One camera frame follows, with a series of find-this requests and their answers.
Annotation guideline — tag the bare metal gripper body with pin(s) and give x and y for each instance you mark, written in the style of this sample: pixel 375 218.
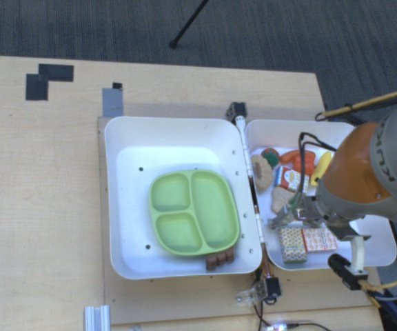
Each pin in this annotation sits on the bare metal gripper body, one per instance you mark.
pixel 310 214

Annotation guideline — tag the beige doughnut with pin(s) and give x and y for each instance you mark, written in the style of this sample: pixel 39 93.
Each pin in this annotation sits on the beige doughnut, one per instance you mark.
pixel 262 172

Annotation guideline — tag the orange carrot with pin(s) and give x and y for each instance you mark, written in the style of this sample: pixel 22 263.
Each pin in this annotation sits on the orange carrot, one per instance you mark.
pixel 293 157

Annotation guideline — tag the brown chocolate bar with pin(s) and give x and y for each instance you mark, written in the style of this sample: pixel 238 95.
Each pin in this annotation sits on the brown chocolate bar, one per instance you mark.
pixel 219 261

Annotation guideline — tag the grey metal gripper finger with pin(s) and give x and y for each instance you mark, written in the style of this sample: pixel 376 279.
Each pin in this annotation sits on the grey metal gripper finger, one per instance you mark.
pixel 278 222
pixel 286 212

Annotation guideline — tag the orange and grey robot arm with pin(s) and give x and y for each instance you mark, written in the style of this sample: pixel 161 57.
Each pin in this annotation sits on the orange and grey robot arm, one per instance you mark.
pixel 357 171

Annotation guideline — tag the orange patterned carton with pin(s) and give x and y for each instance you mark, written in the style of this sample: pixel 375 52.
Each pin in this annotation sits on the orange patterned carton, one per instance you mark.
pixel 319 240

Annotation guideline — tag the green patterned carton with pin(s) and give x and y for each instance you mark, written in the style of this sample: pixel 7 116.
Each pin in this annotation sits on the green patterned carton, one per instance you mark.
pixel 291 245

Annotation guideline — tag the thin black and white rod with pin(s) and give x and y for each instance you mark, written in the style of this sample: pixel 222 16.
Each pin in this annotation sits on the thin black and white rod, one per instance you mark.
pixel 245 147

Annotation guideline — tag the green divided plate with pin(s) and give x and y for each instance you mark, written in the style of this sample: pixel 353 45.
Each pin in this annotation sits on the green divided plate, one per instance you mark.
pixel 195 216

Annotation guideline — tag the red strawberry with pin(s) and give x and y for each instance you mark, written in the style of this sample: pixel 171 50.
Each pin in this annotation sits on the red strawberry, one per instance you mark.
pixel 271 156

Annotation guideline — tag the yellow banana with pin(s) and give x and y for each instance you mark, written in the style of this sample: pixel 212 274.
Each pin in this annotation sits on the yellow banana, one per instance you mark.
pixel 322 165

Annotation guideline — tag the black cylinder on white bracket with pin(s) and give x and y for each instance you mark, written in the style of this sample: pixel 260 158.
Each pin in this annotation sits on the black cylinder on white bracket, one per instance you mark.
pixel 344 271

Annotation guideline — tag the red and white carton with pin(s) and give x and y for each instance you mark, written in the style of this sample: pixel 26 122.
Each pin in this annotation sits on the red and white carton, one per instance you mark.
pixel 289 178

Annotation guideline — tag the white plastic tray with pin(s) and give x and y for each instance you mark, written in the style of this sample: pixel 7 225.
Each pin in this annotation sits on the white plastic tray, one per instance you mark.
pixel 374 247
pixel 133 219

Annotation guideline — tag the black tripod leg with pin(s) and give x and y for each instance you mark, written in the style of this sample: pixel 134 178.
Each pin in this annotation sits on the black tripod leg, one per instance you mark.
pixel 195 14

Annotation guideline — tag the tan biscuit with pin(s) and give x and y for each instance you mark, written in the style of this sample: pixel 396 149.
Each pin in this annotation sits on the tan biscuit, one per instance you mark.
pixel 281 198

